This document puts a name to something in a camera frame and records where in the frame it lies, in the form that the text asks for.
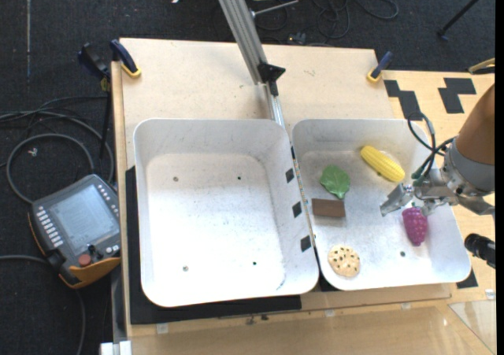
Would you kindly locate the purple grapes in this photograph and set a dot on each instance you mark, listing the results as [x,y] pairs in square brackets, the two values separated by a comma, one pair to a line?
[415,225]

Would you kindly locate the green leaf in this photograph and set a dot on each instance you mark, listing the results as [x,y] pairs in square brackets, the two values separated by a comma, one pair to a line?
[335,181]

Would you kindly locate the white plastic tray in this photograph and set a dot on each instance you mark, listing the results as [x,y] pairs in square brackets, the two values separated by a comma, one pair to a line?
[378,239]
[212,219]

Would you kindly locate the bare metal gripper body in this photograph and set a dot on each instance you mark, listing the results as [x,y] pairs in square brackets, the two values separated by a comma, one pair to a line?
[443,184]

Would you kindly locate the yellow corn cob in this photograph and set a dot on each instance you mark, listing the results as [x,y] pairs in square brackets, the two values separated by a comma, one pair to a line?
[382,163]

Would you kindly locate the pale wood board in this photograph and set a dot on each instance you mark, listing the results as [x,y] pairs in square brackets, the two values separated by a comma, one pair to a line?
[197,86]

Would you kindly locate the black cylinder on white bracket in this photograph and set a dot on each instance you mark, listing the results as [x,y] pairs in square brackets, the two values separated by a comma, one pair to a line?
[479,246]

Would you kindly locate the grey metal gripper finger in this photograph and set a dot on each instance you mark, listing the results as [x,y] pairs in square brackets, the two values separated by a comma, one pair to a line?
[397,199]
[429,208]

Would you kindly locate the beige chocolate chip biscuit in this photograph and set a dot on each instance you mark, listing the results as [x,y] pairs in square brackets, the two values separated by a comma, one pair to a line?
[344,261]

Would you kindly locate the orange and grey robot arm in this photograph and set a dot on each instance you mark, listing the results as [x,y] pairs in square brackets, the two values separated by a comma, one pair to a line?
[478,129]

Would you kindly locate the brown rectangular bar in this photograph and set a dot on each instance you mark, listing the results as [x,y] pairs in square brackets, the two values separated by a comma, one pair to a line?
[328,208]

